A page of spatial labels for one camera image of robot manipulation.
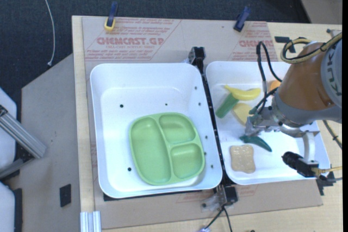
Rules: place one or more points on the orange toy fruit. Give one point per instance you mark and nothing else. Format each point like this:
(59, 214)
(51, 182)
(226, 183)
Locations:
(273, 85)

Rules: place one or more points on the dark green toy pepper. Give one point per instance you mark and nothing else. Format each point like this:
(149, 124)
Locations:
(258, 142)

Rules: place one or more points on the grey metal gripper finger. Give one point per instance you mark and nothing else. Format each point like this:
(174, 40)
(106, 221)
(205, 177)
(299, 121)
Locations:
(255, 133)
(248, 127)

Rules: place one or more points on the black cylinder on white bracket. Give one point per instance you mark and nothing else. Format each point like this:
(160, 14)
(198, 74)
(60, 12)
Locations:
(300, 163)

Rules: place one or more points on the white plastic tray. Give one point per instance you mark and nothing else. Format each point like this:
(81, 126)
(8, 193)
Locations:
(274, 168)
(152, 89)

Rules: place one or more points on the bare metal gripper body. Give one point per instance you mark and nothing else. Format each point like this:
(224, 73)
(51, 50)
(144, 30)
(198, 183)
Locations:
(265, 122)

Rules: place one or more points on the green divided plate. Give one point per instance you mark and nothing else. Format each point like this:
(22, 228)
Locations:
(152, 144)

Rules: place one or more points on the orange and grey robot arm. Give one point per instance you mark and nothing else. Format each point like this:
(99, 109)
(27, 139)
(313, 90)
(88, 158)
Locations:
(304, 89)

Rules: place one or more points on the beige toy bread slice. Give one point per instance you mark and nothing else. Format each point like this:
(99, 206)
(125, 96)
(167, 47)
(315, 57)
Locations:
(242, 159)

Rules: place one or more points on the yellow banana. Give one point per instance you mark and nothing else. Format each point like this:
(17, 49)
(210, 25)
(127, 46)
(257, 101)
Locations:
(244, 93)

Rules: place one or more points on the yellow toy wedge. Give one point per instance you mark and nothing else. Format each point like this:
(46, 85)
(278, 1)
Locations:
(240, 112)

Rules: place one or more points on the brown cardboard board red print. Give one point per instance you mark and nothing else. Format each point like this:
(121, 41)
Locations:
(168, 35)

